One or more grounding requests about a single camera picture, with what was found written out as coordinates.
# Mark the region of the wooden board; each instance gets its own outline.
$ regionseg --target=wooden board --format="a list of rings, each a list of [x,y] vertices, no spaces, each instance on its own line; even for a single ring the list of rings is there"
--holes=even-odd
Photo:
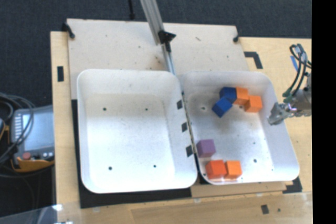
[[[248,58],[249,69],[269,77],[280,103],[284,99],[282,93],[292,84],[296,75],[289,47],[301,44],[308,59],[312,59],[311,39],[243,37],[240,38],[240,43],[244,51],[258,53],[263,69],[257,69],[254,60]],[[290,118],[285,120],[285,124],[299,161],[299,178],[303,191],[312,191],[312,118]]]
[[[205,190],[206,188],[202,188],[202,186],[195,184],[192,188],[193,197],[196,197],[195,199],[80,209],[75,144],[73,140],[74,134],[72,129],[72,111],[70,103],[71,95],[67,39],[67,33],[51,33],[51,65],[53,75],[52,90],[55,115],[56,196],[57,203],[64,204],[65,208],[68,208],[67,210],[63,211],[62,214],[60,214],[60,221],[61,219],[64,219],[64,217],[69,219],[68,216],[71,216],[71,219],[69,220],[75,221],[77,219],[80,223],[144,223],[146,221],[152,222],[152,220],[155,220],[158,217],[158,214],[161,213],[162,210],[164,211],[165,208],[169,209],[167,212],[170,212],[170,214],[176,214],[182,219],[189,217],[190,211],[193,211],[193,214],[196,214],[197,218],[192,218],[191,220],[195,220],[195,223],[197,223],[197,221],[199,221],[199,223],[204,223],[204,221],[208,219],[207,215],[210,214],[209,212],[212,214],[210,219],[213,220],[213,222],[223,220],[228,216],[233,217],[234,215],[236,215],[236,220],[238,221],[240,216],[247,214],[244,208],[248,208],[248,210],[250,210],[249,214],[252,215],[257,213],[257,209],[258,213],[260,213],[260,203],[268,202],[268,200],[258,199],[260,198],[260,193],[265,192],[263,195],[261,195],[261,197],[264,198],[268,197],[268,193],[270,192],[273,193],[273,195],[276,197],[274,198],[275,200],[272,201],[274,203],[274,208],[280,204],[284,204],[282,208],[287,208],[285,211],[283,209],[281,210],[282,216],[285,217],[283,219],[283,223],[296,223],[295,221],[292,221],[294,218],[291,217],[300,219],[300,221],[297,223],[310,223],[308,222],[308,219],[310,219],[312,215],[311,128],[309,127],[309,123],[311,125],[311,118],[288,119],[288,121],[286,120],[286,125],[301,166],[300,179],[303,185],[303,190],[305,191],[303,194],[290,196],[290,198],[287,198],[288,196],[285,195],[286,198],[284,198],[284,195],[281,192],[275,192],[277,190],[285,189],[285,183],[274,183],[276,186],[272,186],[272,184],[258,184],[260,185],[259,188],[248,188],[248,186],[242,186],[240,189],[227,189],[224,192],[210,190],[213,186],[208,186],[210,188]],[[275,80],[276,82],[279,82],[279,86],[277,86],[277,83],[274,83],[274,86],[277,94],[279,92],[280,95],[283,91],[283,87],[286,86],[288,81],[291,82],[292,78],[292,74],[289,73],[288,79],[286,81],[283,81],[283,78],[279,79],[279,72],[281,72],[283,66],[287,65],[284,63],[281,64],[280,62],[285,62],[287,58],[289,59],[289,41],[290,43],[302,42],[302,45],[309,54],[309,48],[306,47],[303,41],[308,42],[309,46],[309,42],[311,42],[310,40],[284,40],[282,43],[282,40],[275,39],[272,40],[271,43],[273,47],[269,48],[270,40],[253,38],[240,39],[240,42],[245,51],[258,52],[262,64],[264,65],[264,70],[262,70],[262,72],[268,72],[266,75],[268,75],[272,81]],[[269,65],[267,64],[267,59],[269,55],[273,54],[273,50],[277,50],[276,48],[278,48],[278,45],[282,46],[283,49],[279,48],[280,53],[275,53],[275,55],[277,58],[281,59],[278,59],[279,65],[273,69],[271,64],[274,61],[270,60]],[[247,63],[251,70],[255,70],[255,63],[250,60],[251,59],[248,59]],[[64,69],[64,81],[62,82],[59,82],[57,78],[57,67],[60,66],[63,66]],[[206,197],[207,195],[216,195],[219,197],[208,197],[202,198],[200,200],[199,197]],[[300,213],[300,211],[303,210],[300,208],[300,206],[297,205],[296,209],[291,206],[291,203],[298,202],[298,198],[295,198],[298,196],[302,196],[302,199],[305,198],[308,201],[308,203],[305,204],[305,206],[308,206],[304,211],[307,213],[305,216]],[[231,199],[233,198],[235,199],[235,203],[232,204]],[[219,210],[219,208],[222,208],[223,206],[227,210]],[[230,214],[230,210],[232,210],[232,208],[234,208],[234,212],[236,212],[233,215]],[[244,223],[243,221],[247,221],[248,219],[249,218],[242,218],[241,223]],[[176,222],[175,217],[171,217],[169,214],[162,213],[159,220],[163,221],[162,223]],[[276,223],[274,222],[275,220],[270,222],[271,220],[270,218],[267,218],[267,216],[264,219],[260,218],[258,220],[259,222],[256,220],[255,223],[262,223],[262,220],[265,220],[264,223]]]
[[[86,69],[167,70],[161,46],[147,22],[68,19],[71,98],[77,76]],[[172,59],[176,75],[190,71],[248,70],[243,49],[234,43],[235,26],[164,24],[176,34]]]

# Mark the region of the cube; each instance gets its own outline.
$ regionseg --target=cube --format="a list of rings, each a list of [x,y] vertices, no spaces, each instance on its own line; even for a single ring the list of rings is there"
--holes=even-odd
[[[237,91],[236,88],[232,87],[224,87],[219,92],[220,98],[225,97],[231,104],[237,99]]]
[[[236,87],[237,99],[233,104],[245,105],[249,100],[248,90]]]
[[[212,110],[220,118],[232,107],[232,104],[225,98],[221,98],[215,105],[212,107]]]
[[[200,140],[196,147],[199,158],[208,158],[216,153],[215,143],[212,139]]]
[[[227,171],[222,159],[210,161],[205,165],[206,173],[209,179],[222,179]]]
[[[225,179],[237,179],[243,174],[240,161],[226,161],[225,168],[227,171]]]
[[[259,112],[263,107],[261,97],[257,95],[250,95],[249,100],[244,105],[246,112]]]

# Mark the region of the white plastic bin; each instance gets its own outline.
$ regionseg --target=white plastic bin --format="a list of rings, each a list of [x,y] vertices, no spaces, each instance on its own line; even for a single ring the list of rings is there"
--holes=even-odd
[[[181,77],[186,110],[194,143],[213,139],[216,153],[198,158],[204,179],[214,185],[290,181],[299,164],[284,122],[269,125],[267,117],[277,98],[271,81],[262,73],[248,71],[190,72]],[[222,118],[213,111],[222,87],[242,87],[262,98],[263,108],[248,113],[234,105]],[[239,160],[243,174],[236,180],[207,177],[210,160]]]
[[[94,193],[190,187],[197,178],[180,82],[166,71],[77,80],[81,178]]]

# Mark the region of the metal bracket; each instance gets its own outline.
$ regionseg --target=metal bracket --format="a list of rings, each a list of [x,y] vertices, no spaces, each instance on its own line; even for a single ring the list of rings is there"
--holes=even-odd
[[[176,37],[175,34],[168,33],[166,31],[161,30],[159,33],[159,39],[161,44],[165,44],[166,46],[166,51],[172,52],[172,48],[170,46],[170,42]]]
[[[63,23],[63,25],[62,25],[62,31],[63,32],[68,32],[70,38],[72,38],[72,39],[75,38],[75,35],[72,32],[72,30],[71,30],[70,26],[68,25],[68,23],[65,23],[65,22]]]

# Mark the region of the wooden platform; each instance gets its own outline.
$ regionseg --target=wooden platform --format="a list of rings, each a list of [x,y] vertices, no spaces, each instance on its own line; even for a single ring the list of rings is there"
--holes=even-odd
[[[247,64],[251,71],[265,73],[273,82],[278,100],[282,100],[281,94],[292,83],[296,74],[290,59],[289,46],[301,43],[311,59],[311,40],[307,39],[240,38],[239,42],[234,46],[241,46],[239,49],[244,52],[255,52],[259,56],[263,69],[257,69],[254,58],[245,58],[246,62],[242,65]],[[213,41],[213,44],[220,43],[220,39],[215,38]],[[187,223],[219,223],[234,220],[237,223],[277,223],[278,221],[310,223],[312,217],[311,118],[286,120],[300,164],[299,179],[303,187],[301,193],[282,193],[293,182],[232,185],[226,188],[195,184],[192,186],[193,197],[189,199],[80,209],[73,140],[68,46],[67,33],[51,33],[56,198],[57,203],[63,204],[65,209],[59,214],[59,221],[69,219],[79,220],[81,223],[176,223],[184,219]],[[186,53],[181,47],[180,50],[181,52],[176,53]],[[64,81],[58,81],[58,67],[63,68]],[[268,208],[268,214],[264,214],[265,208]]]

